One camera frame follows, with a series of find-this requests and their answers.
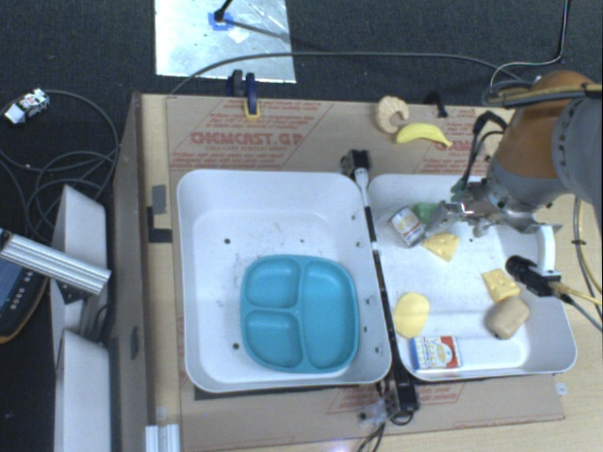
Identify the black block with thin wires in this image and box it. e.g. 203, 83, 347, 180
380, 378, 421, 424
340, 148, 373, 179

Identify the white plastic tray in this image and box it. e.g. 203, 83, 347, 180
367, 172, 579, 383
176, 168, 394, 394

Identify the small white and orange can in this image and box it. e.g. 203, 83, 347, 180
388, 205, 426, 249

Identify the black cylinder on white bracket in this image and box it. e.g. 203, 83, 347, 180
504, 223, 563, 299

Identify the yellow banana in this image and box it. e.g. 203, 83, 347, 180
395, 122, 454, 150

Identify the blue divided plate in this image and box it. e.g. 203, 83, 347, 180
239, 253, 361, 375

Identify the green toy vegetable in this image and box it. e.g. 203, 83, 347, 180
413, 202, 439, 228

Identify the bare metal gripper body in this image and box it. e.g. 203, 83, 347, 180
443, 176, 537, 229

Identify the yellow potato chip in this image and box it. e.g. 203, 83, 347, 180
392, 291, 432, 340

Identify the thin black and white rod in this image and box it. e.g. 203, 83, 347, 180
355, 167, 412, 395

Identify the brown cardboard board red print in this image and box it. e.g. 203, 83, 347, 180
126, 92, 566, 452

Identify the beige toy potato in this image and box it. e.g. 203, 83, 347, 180
485, 295, 530, 340

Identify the yellow cheese wedge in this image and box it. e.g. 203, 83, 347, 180
481, 267, 522, 305
420, 232, 461, 265

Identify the white red blue carton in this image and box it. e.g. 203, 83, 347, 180
408, 335, 464, 372

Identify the beige toy croissant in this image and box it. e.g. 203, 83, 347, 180
376, 94, 413, 135

